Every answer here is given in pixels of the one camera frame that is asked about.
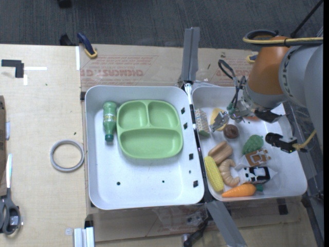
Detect green plastic bottle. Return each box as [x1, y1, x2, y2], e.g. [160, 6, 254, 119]
[102, 101, 118, 142]

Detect brown and white carton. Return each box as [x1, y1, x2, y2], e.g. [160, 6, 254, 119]
[234, 148, 272, 171]

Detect orange carrot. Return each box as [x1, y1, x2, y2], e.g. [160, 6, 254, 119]
[221, 183, 264, 199]

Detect green divided plate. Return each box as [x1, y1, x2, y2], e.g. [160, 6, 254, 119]
[116, 99, 184, 160]

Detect yellow corn cob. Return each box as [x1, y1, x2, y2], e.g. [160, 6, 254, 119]
[203, 155, 225, 192]

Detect brown sausage in bun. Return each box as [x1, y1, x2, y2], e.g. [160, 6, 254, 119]
[208, 140, 234, 165]

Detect brown cardboard board red print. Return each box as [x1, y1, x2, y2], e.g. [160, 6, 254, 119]
[79, 44, 309, 243]

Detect tan croissant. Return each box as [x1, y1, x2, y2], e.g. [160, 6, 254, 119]
[218, 158, 241, 188]

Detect green grapes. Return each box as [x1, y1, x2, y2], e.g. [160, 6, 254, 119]
[242, 134, 265, 155]

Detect brown doughnut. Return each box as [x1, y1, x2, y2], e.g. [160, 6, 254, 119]
[223, 123, 240, 139]

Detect grey handled scissors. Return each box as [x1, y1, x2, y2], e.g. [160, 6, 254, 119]
[0, 153, 22, 236]

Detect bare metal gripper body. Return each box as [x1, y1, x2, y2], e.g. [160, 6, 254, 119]
[228, 100, 259, 124]

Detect black block with thin wires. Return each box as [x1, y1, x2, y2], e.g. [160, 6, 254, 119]
[182, 218, 209, 247]

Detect white plastic tray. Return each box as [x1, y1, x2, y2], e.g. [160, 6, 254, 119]
[84, 85, 205, 211]
[191, 86, 308, 203]

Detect yellow toy food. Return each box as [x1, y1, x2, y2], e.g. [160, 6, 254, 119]
[210, 108, 230, 132]

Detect thin black and white rod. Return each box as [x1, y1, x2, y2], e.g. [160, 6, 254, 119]
[183, 82, 207, 203]

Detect black cylinder on white bracket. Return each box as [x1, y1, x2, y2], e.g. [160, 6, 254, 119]
[265, 112, 299, 154]

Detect grey tape roll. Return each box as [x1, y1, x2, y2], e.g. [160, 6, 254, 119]
[49, 139, 85, 173]

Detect white and yellow patterned carton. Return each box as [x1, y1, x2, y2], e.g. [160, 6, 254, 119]
[193, 108, 212, 138]

